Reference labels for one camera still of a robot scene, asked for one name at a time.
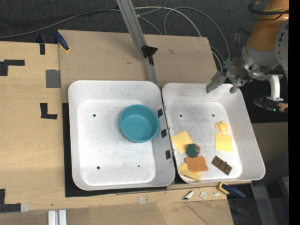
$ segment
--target metal bracket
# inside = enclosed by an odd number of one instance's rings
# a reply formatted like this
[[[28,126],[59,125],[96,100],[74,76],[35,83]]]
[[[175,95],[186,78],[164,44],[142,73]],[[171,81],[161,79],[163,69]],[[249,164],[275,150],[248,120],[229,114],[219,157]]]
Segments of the metal bracket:
[[[282,98],[280,98],[280,79],[283,77],[283,75],[267,75],[266,79],[269,80],[271,85],[271,95],[268,97],[268,99],[273,101],[283,101]]]
[[[147,45],[144,45],[142,46],[142,53],[144,55],[144,58],[147,58],[149,59],[149,63],[151,65],[154,65],[154,61],[153,61],[153,54],[157,51],[158,49],[155,48],[155,47],[150,47],[150,46],[147,46]]]

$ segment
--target yellow cheese slice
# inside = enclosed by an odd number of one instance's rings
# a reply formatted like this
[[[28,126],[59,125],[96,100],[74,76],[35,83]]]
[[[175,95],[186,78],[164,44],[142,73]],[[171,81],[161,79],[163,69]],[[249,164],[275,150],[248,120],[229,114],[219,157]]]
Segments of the yellow cheese slice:
[[[215,134],[216,150],[233,152],[233,137],[226,134]]]
[[[216,129],[220,132],[220,133],[227,133],[228,131],[228,124],[225,123],[224,121],[220,121],[216,123]]]
[[[201,174],[200,172],[190,172],[188,169],[188,164],[187,163],[182,163],[178,167],[178,172],[182,175],[186,175],[190,178],[196,179],[196,180],[201,180]]]
[[[171,137],[179,153],[184,153],[189,144],[193,143],[187,131],[183,131]]]

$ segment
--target blue bowl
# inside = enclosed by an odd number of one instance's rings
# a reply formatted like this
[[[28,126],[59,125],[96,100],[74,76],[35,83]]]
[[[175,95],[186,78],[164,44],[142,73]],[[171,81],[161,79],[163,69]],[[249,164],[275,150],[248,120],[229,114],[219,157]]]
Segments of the blue bowl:
[[[158,116],[146,106],[131,105],[125,108],[120,116],[120,128],[129,141],[144,143],[157,135]]]

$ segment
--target black tape marking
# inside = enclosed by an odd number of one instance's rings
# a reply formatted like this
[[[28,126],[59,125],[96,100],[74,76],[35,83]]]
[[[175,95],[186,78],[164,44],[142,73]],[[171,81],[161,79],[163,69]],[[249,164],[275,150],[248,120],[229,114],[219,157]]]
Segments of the black tape marking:
[[[170,150],[165,151],[165,159],[168,160],[171,158],[171,152]]]
[[[21,204],[4,204],[5,189],[0,189],[0,213],[21,211]]]
[[[161,131],[161,137],[164,138],[165,136],[167,136],[167,130],[166,129]]]
[[[25,66],[25,60],[4,60],[0,62],[0,76],[8,75],[8,66]]]
[[[41,55],[45,55],[46,54],[45,43],[40,43],[39,44],[39,54],[41,54]]]
[[[163,115],[163,109],[162,109],[162,108],[159,109],[159,110],[157,111],[157,114],[158,114],[158,117],[160,117],[161,115]]]
[[[46,43],[44,37],[42,36],[42,34],[39,34],[39,35],[36,37],[36,42],[37,42],[37,43]]]
[[[41,118],[45,119],[57,119],[57,114],[48,114],[48,104],[47,103],[40,103],[41,107]]]

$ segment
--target blue clamp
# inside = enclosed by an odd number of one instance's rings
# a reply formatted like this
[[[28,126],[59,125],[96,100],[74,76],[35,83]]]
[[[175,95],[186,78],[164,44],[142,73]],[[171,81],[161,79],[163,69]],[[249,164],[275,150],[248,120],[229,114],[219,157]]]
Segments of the blue clamp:
[[[65,53],[69,53],[71,51],[71,47],[67,45],[67,42],[65,41],[65,39],[63,38],[63,36],[59,32],[57,32],[57,31],[54,31],[53,35],[57,39],[58,43],[60,44],[60,48]]]
[[[238,198],[245,198],[246,195],[237,189],[236,187],[230,186],[227,183],[220,182],[218,189],[222,192],[225,193],[226,195],[232,194],[234,196],[237,196]]]

